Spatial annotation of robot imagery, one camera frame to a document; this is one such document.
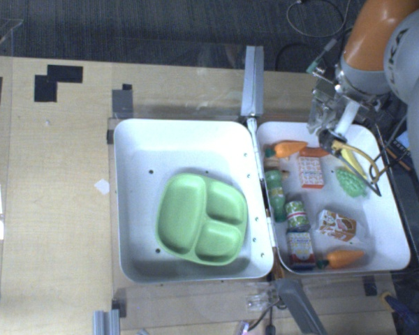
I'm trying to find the orange carrot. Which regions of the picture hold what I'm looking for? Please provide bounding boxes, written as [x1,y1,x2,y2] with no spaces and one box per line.
[264,140,309,159]
[316,249,365,270]

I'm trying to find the green and white can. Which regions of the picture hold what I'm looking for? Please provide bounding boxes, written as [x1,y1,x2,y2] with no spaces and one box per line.
[284,200,311,232]

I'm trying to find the red and yellow can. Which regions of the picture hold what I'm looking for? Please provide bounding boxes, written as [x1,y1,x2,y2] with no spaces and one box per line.
[286,231,317,271]

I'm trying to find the thin black and white rod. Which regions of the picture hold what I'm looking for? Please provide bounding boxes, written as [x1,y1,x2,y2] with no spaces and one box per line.
[247,117,277,279]

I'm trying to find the orange and white carton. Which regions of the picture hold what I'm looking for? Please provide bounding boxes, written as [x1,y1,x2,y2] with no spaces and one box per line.
[296,154,325,190]

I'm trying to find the white plastic tray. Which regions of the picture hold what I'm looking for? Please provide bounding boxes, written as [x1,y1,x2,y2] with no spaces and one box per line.
[112,118,275,285]
[256,121,412,276]

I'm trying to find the green plastic bottle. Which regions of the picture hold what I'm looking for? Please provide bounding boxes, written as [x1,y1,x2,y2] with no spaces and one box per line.
[263,169,288,223]

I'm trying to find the green grapes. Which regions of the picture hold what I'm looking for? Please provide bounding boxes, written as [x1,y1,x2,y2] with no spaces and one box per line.
[335,166,368,199]

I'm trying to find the green divided plate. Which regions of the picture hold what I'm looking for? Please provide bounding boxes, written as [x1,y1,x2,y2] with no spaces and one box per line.
[154,172,249,267]

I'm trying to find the orange sausage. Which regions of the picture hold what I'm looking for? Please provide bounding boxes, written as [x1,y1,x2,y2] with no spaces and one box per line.
[299,147,331,158]

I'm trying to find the orange and brown carton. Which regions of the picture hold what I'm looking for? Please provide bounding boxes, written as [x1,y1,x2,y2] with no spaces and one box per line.
[315,208,358,243]

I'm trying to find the yellow banana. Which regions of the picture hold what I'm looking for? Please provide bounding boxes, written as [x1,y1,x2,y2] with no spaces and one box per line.
[335,144,369,183]

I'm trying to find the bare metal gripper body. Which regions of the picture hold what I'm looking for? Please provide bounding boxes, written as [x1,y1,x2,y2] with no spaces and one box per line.
[310,65,383,119]

